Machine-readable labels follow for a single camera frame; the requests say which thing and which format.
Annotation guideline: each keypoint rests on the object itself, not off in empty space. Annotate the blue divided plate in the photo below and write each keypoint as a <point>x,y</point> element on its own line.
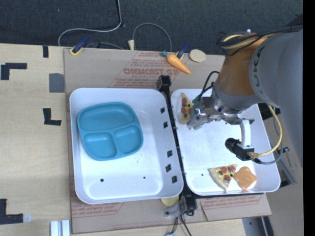
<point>108,131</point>

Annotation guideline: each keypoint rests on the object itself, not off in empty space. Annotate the beige round biscuit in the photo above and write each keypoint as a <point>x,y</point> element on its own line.
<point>197,55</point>

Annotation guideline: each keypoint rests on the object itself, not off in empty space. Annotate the black cylinder on white bracket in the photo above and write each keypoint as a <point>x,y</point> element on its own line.
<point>237,148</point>

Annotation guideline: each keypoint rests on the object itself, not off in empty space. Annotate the toy pizza slice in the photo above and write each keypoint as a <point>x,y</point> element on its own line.
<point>222,174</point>
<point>184,107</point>

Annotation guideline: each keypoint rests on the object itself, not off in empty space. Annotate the thin black rod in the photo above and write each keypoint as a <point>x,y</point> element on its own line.
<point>175,131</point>

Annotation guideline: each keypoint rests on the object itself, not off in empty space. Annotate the orange toy carrot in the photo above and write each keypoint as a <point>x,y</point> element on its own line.
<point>177,63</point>

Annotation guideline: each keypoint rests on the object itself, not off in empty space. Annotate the yellow round toy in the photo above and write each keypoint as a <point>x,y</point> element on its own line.
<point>169,201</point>

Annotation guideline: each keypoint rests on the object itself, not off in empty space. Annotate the orange toy bread slice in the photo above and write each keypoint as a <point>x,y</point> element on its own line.
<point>244,178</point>

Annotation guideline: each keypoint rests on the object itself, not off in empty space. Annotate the brown cardboard board red print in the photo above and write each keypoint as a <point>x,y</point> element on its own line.
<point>98,70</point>

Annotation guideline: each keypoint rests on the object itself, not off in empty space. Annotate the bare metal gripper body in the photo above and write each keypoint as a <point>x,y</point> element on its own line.
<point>211,109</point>

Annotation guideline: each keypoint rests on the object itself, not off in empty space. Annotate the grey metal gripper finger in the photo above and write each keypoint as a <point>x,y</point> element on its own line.
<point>191,123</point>
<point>200,124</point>

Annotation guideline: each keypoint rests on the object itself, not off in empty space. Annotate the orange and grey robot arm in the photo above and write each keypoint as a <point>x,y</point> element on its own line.
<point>275,65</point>

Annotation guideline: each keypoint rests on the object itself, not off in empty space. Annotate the white plastic tray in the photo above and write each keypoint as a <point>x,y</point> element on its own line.
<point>128,178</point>
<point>206,146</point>

